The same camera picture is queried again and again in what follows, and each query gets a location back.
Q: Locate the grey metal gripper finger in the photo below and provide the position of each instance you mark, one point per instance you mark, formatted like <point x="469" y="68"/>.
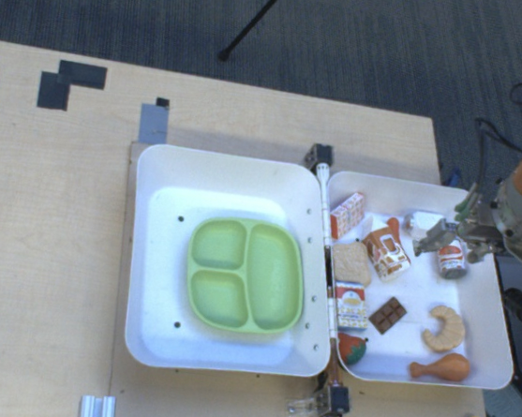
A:
<point x="437" y="236"/>
<point x="481" y="252"/>

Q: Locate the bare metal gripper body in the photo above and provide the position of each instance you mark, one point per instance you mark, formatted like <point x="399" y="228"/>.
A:
<point x="480" y="227"/>

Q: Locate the white and clear bottle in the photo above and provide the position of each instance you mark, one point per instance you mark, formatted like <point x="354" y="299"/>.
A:
<point x="422" y="221"/>

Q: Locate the red and white can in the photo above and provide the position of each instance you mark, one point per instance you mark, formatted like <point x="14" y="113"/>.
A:
<point x="452" y="264"/>

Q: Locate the orange and white milk carton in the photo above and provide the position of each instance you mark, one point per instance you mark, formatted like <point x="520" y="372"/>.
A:
<point x="389" y="256"/>

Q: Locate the white plastic tray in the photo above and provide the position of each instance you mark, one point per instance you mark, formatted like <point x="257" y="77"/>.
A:
<point x="478" y="319"/>
<point x="165" y="257"/>

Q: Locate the tan croissant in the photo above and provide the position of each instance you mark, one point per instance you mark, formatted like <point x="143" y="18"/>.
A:
<point x="451" y="330"/>

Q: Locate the tan bread slice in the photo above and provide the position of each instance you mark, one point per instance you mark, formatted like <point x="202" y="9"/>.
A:
<point x="351" y="263"/>

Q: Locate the brown chocolate bar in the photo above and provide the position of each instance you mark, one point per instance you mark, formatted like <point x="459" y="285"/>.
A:
<point x="387" y="315"/>

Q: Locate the red and white packet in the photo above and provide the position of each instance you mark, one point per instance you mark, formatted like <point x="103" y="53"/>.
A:
<point x="350" y="306"/>

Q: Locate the thin black and white rod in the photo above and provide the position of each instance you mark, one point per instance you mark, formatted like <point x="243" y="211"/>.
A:
<point x="324" y="206"/>

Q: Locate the orange chicken drumstick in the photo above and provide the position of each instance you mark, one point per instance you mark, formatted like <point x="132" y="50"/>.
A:
<point x="447" y="367"/>

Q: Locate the red strawberry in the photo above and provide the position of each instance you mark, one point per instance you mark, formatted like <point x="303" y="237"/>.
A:
<point x="350" y="348"/>

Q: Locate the green divided plate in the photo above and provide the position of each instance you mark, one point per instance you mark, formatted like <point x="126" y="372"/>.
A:
<point x="271" y="275"/>

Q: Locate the black tripod leg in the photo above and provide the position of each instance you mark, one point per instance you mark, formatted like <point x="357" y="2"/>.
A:
<point x="258" y="16"/>

